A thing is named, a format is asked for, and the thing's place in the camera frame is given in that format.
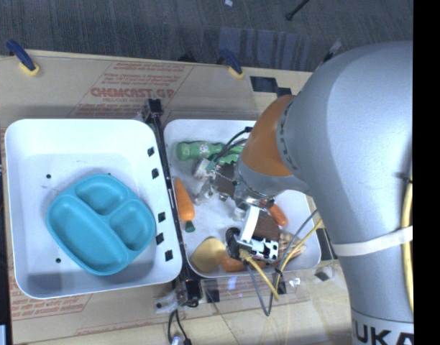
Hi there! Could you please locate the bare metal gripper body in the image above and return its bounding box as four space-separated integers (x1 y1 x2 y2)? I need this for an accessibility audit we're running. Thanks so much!
211 161 260 212

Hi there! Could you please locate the orange carrot with green top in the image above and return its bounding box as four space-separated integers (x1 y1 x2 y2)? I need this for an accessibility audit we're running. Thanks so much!
174 177 197 234

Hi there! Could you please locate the green plastic bottle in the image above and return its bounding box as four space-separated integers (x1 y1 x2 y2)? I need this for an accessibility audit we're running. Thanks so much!
175 140 244 165

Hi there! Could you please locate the white plastic tray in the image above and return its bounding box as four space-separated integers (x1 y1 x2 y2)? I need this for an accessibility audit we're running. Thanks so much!
4 118 183 300
162 118 322 279

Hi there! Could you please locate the thin black and white rod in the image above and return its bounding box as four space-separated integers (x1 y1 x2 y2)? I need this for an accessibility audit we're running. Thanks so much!
152 113 193 284

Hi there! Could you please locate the yellow rounded toy food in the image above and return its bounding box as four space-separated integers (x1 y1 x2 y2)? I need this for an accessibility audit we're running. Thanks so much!
190 236 227 274

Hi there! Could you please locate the orange toy sausage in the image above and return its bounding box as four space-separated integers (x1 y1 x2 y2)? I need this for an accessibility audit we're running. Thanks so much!
267 203 289 228

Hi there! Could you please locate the orange rounded toy food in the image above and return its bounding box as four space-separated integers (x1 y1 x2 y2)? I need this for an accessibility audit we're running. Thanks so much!
219 254 267 273

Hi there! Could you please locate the beige toy pastry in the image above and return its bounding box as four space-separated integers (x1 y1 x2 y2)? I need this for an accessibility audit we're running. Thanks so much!
277 231 308 262

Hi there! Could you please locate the blue divided plate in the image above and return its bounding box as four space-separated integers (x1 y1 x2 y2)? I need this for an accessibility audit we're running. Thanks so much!
46 173 157 277

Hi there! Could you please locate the black block with thin wires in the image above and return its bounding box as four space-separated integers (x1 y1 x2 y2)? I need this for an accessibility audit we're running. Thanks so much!
174 278 203 307
144 98 165 122

